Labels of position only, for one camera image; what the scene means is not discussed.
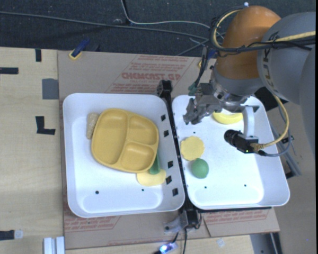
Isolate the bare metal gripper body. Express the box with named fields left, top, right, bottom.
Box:
left=186, top=83, right=249, bottom=116

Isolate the yellow banana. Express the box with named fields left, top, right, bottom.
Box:
left=212, top=111, right=244, bottom=125

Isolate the green lime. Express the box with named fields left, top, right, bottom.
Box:
left=191, top=158, right=209, bottom=179

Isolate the brown cardboard board red print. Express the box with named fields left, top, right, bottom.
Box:
left=57, top=50, right=281, bottom=250

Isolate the white plastic tray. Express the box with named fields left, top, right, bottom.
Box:
left=171, top=94, right=290, bottom=211
left=63, top=93, right=186, bottom=219

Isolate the beige corn cob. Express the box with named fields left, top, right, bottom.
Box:
left=85, top=112, right=100, bottom=140

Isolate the pale yellow flat disc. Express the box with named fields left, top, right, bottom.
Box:
left=136, top=169, right=167, bottom=187

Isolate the black cylinder on white bracket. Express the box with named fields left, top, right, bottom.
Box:
left=224, top=105, right=260, bottom=155

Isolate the green toy cucumber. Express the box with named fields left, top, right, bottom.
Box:
left=148, top=152, right=162, bottom=175

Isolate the yellow round biscuit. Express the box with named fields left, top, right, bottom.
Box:
left=180, top=135, right=205, bottom=161

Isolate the yellow divided plate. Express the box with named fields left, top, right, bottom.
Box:
left=91, top=108, right=160, bottom=174

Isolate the black block with wires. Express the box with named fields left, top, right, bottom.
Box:
left=156, top=79, right=174, bottom=99
left=184, top=207, right=202, bottom=230

